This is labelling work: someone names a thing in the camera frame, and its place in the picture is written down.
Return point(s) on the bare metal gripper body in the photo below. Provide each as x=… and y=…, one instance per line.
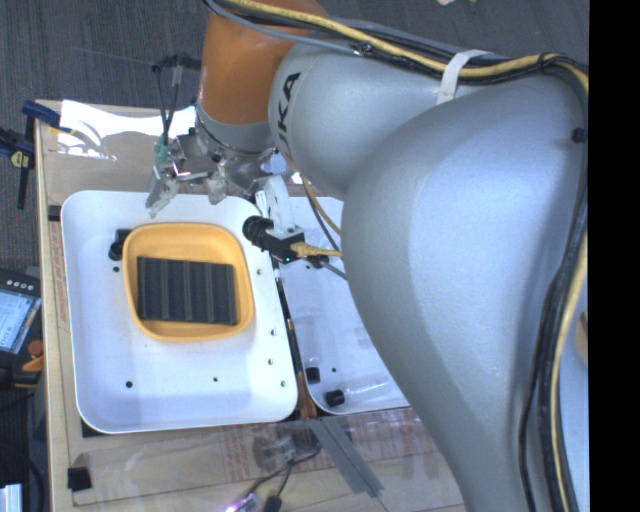
x=200, y=160

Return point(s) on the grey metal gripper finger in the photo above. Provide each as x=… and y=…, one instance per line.
x=218, y=189
x=161, y=196

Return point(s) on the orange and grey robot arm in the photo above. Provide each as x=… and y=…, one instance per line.
x=450, y=225

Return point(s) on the yellow bowl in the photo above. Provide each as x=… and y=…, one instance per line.
x=190, y=240

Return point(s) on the black round cap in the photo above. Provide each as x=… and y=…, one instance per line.
x=115, y=251

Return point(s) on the black ribbed rectangular block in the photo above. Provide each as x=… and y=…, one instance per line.
x=186, y=291

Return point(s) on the white plastic tray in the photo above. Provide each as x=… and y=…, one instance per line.
x=165, y=380
x=330, y=310

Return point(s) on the thin black and white rod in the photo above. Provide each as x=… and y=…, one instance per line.
x=296, y=345

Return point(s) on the clear plastic bottle black cap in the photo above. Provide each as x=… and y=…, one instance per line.
x=312, y=375
x=335, y=398

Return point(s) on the brown cardboard board red print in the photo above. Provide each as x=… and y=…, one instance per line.
x=165, y=465

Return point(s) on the black cylinder on white bracket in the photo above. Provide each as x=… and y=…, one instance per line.
x=280, y=220

